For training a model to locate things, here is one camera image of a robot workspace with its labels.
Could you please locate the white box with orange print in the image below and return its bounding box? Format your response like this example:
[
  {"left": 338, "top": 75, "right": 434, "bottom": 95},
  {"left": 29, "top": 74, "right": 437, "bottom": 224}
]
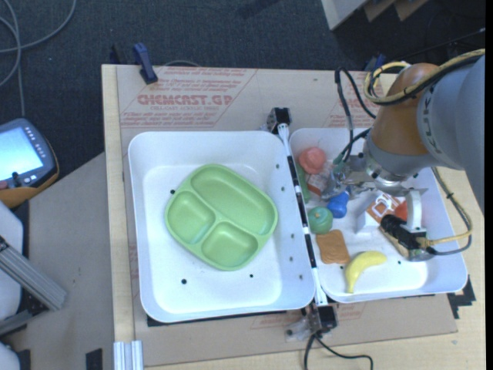
[{"left": 353, "top": 190, "right": 409, "bottom": 235}]

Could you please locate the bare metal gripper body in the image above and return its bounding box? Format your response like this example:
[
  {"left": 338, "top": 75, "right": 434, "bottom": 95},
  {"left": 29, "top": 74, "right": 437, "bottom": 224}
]
[{"left": 338, "top": 156, "right": 407, "bottom": 200}]

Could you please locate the green divided plate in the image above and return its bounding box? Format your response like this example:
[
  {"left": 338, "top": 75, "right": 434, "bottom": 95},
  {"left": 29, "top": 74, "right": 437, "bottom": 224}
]
[{"left": 163, "top": 163, "right": 279, "bottom": 272}]

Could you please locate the green round toy fruit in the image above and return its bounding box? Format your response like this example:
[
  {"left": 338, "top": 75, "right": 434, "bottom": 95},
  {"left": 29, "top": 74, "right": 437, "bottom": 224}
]
[{"left": 307, "top": 205, "right": 334, "bottom": 236}]

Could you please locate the yellow banana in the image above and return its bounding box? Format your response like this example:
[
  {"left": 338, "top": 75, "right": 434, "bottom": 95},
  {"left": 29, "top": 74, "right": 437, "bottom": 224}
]
[{"left": 344, "top": 250, "right": 387, "bottom": 294}]

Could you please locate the white plastic tray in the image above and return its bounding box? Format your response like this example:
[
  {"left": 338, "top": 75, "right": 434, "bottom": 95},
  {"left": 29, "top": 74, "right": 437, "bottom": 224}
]
[
  {"left": 127, "top": 129, "right": 317, "bottom": 324},
  {"left": 288, "top": 126, "right": 470, "bottom": 304}
]

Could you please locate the black block with thin wires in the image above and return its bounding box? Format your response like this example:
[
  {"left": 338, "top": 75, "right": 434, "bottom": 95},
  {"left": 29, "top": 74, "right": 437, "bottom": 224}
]
[
  {"left": 285, "top": 304, "right": 340, "bottom": 342},
  {"left": 264, "top": 106, "right": 292, "bottom": 135}
]

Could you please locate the blue bottle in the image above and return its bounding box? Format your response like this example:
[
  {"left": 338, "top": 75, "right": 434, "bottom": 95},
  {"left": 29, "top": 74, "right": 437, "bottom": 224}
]
[{"left": 327, "top": 190, "right": 350, "bottom": 220}]

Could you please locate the thin black and white rod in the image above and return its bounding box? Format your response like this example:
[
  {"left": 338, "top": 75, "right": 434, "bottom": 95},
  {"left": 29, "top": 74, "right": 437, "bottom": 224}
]
[{"left": 277, "top": 123, "right": 328, "bottom": 306}]

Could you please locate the black cylinder on white bracket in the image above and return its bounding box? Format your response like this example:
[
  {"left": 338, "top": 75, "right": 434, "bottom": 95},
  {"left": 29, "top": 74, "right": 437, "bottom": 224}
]
[{"left": 378, "top": 190, "right": 429, "bottom": 262}]

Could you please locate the brown cardboard board red print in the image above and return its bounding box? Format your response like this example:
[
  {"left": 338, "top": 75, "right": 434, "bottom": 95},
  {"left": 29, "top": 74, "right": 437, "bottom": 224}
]
[{"left": 115, "top": 65, "right": 460, "bottom": 366}]

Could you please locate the green long toy vegetable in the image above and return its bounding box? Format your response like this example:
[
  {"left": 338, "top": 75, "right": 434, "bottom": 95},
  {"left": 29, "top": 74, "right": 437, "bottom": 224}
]
[{"left": 296, "top": 161, "right": 313, "bottom": 204}]

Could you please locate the brown toast slice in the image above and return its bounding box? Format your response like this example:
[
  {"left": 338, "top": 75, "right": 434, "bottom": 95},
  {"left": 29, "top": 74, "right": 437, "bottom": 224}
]
[{"left": 315, "top": 229, "right": 352, "bottom": 266}]

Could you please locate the pink doughnut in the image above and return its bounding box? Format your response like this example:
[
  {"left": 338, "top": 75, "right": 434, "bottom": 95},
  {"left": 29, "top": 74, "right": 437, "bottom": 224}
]
[{"left": 297, "top": 146, "right": 328, "bottom": 176}]

